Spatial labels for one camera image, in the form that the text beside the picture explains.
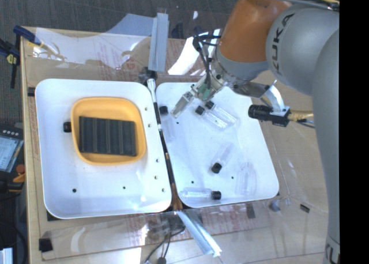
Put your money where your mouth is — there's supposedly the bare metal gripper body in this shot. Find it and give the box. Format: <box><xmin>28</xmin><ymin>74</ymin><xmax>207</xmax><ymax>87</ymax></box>
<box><xmin>191</xmin><ymin>67</ymin><xmax>242</xmax><ymax>99</ymax></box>

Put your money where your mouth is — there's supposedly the clear plastic bottle, black cap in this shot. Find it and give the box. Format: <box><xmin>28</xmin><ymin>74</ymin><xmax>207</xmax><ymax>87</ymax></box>
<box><xmin>204</xmin><ymin>100</ymin><xmax>241</xmax><ymax>128</ymax></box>
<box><xmin>179</xmin><ymin>186</ymin><xmax>223</xmax><ymax>201</ymax></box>
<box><xmin>159</xmin><ymin>105</ymin><xmax>177</xmax><ymax>143</ymax></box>
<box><xmin>210</xmin><ymin>141</ymin><xmax>236</xmax><ymax>175</ymax></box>
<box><xmin>194</xmin><ymin>105</ymin><xmax>229</xmax><ymax>132</ymax></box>

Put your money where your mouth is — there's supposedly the thin black and white rod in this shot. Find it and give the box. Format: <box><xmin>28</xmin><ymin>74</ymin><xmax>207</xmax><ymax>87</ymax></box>
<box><xmin>146</xmin><ymin>78</ymin><xmax>184</xmax><ymax>211</ymax></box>

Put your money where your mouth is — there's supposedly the white plastic tray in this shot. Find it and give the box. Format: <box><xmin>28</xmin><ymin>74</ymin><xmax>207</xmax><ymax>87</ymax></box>
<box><xmin>155</xmin><ymin>81</ymin><xmax>280</xmax><ymax>209</ymax></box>
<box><xmin>34</xmin><ymin>78</ymin><xmax>173</xmax><ymax>220</ymax></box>

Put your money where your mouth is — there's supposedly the yellow plastic bowl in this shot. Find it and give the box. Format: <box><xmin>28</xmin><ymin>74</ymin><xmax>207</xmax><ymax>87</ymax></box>
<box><xmin>70</xmin><ymin>96</ymin><xmax>148</xmax><ymax>167</ymax></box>

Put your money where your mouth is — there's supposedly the black ribbed rack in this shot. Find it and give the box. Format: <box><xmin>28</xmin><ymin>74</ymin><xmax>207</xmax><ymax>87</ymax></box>
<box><xmin>78</xmin><ymin>116</ymin><xmax>138</xmax><ymax>157</ymax></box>

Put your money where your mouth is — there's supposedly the clear plastic bottle without cap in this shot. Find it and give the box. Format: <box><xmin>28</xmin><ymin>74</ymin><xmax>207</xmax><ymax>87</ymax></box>
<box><xmin>234</xmin><ymin>162</ymin><xmax>258</xmax><ymax>198</ymax></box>

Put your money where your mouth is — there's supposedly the brown cardboard board, red print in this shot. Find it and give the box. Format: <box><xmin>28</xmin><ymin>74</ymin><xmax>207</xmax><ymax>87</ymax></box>
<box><xmin>20</xmin><ymin>26</ymin><xmax>329</xmax><ymax>262</ymax></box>

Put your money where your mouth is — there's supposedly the black block with thin wires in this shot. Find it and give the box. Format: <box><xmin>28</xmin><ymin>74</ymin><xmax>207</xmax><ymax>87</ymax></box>
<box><xmin>137</xmin><ymin>67</ymin><xmax>158</xmax><ymax>84</ymax></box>
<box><xmin>164</xmin><ymin>216</ymin><xmax>186</xmax><ymax>231</ymax></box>

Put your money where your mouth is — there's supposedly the black cylinder on white bracket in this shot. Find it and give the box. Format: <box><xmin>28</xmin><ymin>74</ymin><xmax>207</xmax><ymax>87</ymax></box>
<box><xmin>234</xmin><ymin>81</ymin><xmax>291</xmax><ymax>128</ymax></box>

